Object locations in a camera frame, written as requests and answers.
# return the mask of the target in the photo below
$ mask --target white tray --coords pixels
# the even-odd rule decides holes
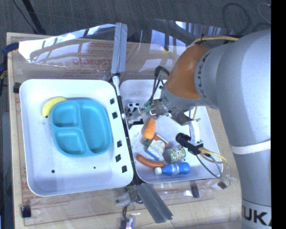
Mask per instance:
[[[113,135],[107,152],[69,157],[56,148],[50,117],[41,115],[43,104],[56,96],[91,99],[106,109]],[[53,196],[124,187],[131,182],[133,168],[111,84],[100,80],[27,80],[20,87],[20,104],[27,179],[32,192]]]
[[[123,82],[120,87],[120,92],[124,107],[131,103],[139,103],[140,106],[143,107],[144,103],[150,98],[152,94],[152,88],[153,80],[127,80]],[[160,93],[160,90],[157,90],[154,95],[154,99],[158,99],[160,97]],[[200,139],[204,142],[204,147],[210,151],[219,153],[206,108],[202,106],[198,107],[195,118],[201,119],[198,121],[198,126],[200,130]],[[186,156],[183,161],[189,163],[191,167],[191,172],[189,174],[177,175],[172,177],[165,174],[162,174],[160,176],[155,175],[154,170],[152,168],[142,165],[135,159],[138,154],[141,154],[144,157],[153,160],[153,158],[145,152],[146,147],[143,145],[144,137],[141,133],[142,128],[143,125],[133,125],[129,129],[129,138],[132,145],[136,171],[138,173],[138,176],[144,182],[159,183],[213,178],[213,176],[200,164],[198,159],[187,151],[187,148]],[[167,147],[172,147],[178,144],[175,138],[179,132],[189,135],[189,127],[187,125],[180,126],[167,116],[160,116],[156,120],[156,133],[169,142]],[[216,156],[214,156],[214,158],[215,160],[220,161],[220,158]],[[219,171],[216,164],[208,162],[203,158],[200,159],[215,175],[219,175]],[[223,170],[223,165],[220,164],[219,166],[220,169]]]

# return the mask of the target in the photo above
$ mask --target green can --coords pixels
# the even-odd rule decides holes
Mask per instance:
[[[166,148],[163,152],[163,158],[168,164],[176,162],[185,158],[185,149],[181,145]]]

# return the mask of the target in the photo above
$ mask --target yellow banana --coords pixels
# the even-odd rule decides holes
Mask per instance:
[[[51,98],[50,100],[48,100],[42,107],[42,111],[41,111],[42,116],[43,117],[49,116],[49,114],[52,111],[52,108],[56,104],[63,102],[63,101],[67,101],[67,99],[64,97],[54,97],[54,98]]]

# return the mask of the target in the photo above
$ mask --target dark floor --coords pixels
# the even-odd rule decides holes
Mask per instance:
[[[47,35],[59,35],[100,23],[122,22],[129,36],[150,19],[184,21],[228,28],[236,35],[270,28],[271,0],[30,0]],[[22,0],[0,0],[0,63],[6,32],[42,33],[32,22]],[[2,115],[8,111],[8,93],[0,96],[0,215],[3,198]]]

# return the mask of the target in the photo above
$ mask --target blue plate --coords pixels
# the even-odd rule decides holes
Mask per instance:
[[[55,144],[67,156],[93,156],[112,145],[112,130],[106,110],[92,100],[68,100],[51,111]]]

